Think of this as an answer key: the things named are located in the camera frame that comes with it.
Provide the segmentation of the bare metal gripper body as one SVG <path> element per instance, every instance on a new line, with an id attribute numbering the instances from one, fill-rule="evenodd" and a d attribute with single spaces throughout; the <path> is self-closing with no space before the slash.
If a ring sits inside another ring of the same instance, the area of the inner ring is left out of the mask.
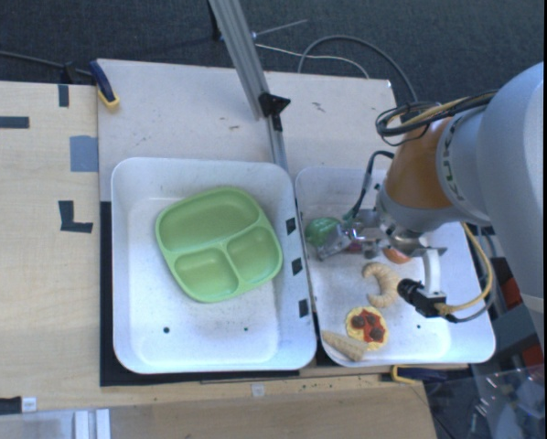
<path id="1" fill-rule="evenodd" d="M 349 237 L 363 246 L 393 248 L 407 257 L 420 256 L 427 248 L 421 232 L 408 230 L 389 214 L 374 209 L 361 209 L 346 224 Z"/>

